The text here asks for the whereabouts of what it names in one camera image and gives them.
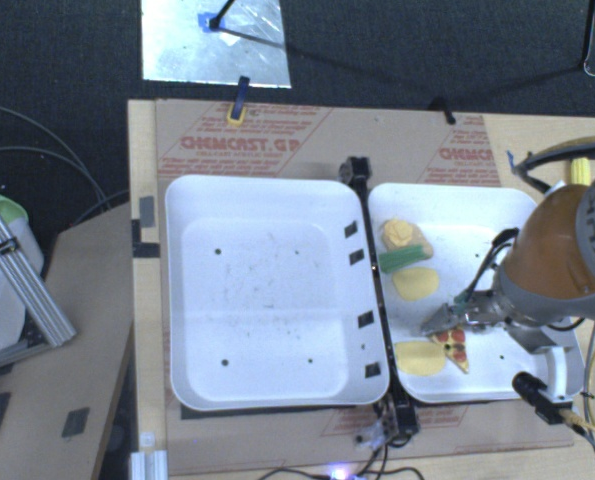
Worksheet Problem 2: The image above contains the yellow toy potato chip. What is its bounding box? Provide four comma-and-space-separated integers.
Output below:
392, 266, 440, 302
394, 340, 448, 377

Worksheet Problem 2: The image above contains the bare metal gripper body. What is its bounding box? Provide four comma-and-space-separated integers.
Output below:
457, 290, 526, 330

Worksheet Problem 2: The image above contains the toy pizza slice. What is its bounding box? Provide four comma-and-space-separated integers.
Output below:
428, 327, 471, 375

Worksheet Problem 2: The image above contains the green toy celery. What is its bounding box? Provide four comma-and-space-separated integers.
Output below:
377, 244, 429, 275

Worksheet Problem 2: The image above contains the black cylinder on white bracket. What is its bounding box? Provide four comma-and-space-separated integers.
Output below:
510, 321, 586, 426

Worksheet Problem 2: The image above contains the yellow toy corn cob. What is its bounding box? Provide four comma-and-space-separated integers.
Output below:
569, 157, 593, 187

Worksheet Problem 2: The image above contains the brown cardboard board red print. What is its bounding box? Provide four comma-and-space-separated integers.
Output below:
154, 98, 579, 475

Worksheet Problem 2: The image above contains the tan toy bread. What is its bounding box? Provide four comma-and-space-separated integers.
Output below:
380, 218, 435, 262

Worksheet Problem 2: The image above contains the thin black rod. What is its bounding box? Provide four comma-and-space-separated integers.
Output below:
352, 167, 404, 419

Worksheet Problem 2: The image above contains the white plastic tray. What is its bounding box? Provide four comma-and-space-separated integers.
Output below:
164, 173, 392, 412
366, 182, 587, 404

